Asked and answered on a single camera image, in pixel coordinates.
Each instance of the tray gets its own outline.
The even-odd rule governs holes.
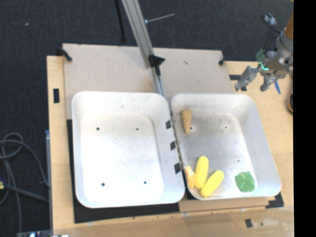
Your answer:
[[[222,170],[225,178],[210,197],[189,189],[200,200],[273,197],[281,182],[254,101],[243,94],[179,94],[171,101],[183,167],[195,171],[200,156],[209,159],[209,172]],[[181,112],[193,112],[191,130],[184,132]],[[249,171],[255,190],[241,192],[235,176]]]
[[[168,102],[82,91],[72,100],[75,188],[89,208],[178,202],[185,185]]]

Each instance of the metal bracket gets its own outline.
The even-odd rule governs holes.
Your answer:
[[[158,76],[161,76],[161,72],[160,72],[159,66],[165,61],[165,59],[161,58],[161,57],[158,57],[158,56],[154,56],[154,55],[150,55],[148,57],[148,59],[149,59],[150,66],[152,68],[155,68],[156,74]]]

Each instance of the metal pole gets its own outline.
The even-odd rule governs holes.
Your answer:
[[[159,65],[151,64],[150,56],[154,56],[154,50],[149,38],[147,26],[138,0],[122,0],[125,12],[131,25],[137,45],[140,49],[146,68],[152,68],[158,93],[164,96],[160,73],[157,73]]]
[[[46,160],[47,160],[47,180],[50,188],[48,189],[48,201],[49,201],[49,223],[50,228],[53,228],[53,205],[51,197],[51,161],[50,161],[50,135],[49,130],[45,131],[46,134]]]
[[[165,16],[162,16],[162,17],[159,17],[159,18],[153,18],[153,19],[150,19],[150,20],[145,19],[145,23],[148,24],[150,22],[154,22],[154,21],[157,21],[157,20],[160,20],[160,19],[164,19],[164,18],[169,18],[169,17],[172,17],[174,15],[175,15],[175,13],[172,13],[172,14],[165,15]]]

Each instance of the aluminum extrusion bar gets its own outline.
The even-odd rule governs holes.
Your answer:
[[[135,36],[137,45],[140,49],[146,68],[151,68],[149,56],[154,55],[153,46],[149,38],[146,23],[139,5],[138,0],[122,0],[125,12]],[[158,93],[164,96],[164,91],[160,76],[156,74],[155,69],[153,75],[157,86]]]

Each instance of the small tan toy object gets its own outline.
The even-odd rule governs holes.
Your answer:
[[[192,170],[191,166],[187,166],[185,168],[185,173],[188,180],[188,186],[190,189],[193,189],[196,185],[196,174]]]
[[[192,111],[191,110],[184,110],[181,113],[182,121],[183,121],[183,127],[185,133],[189,133],[191,129],[191,121],[192,121]]]

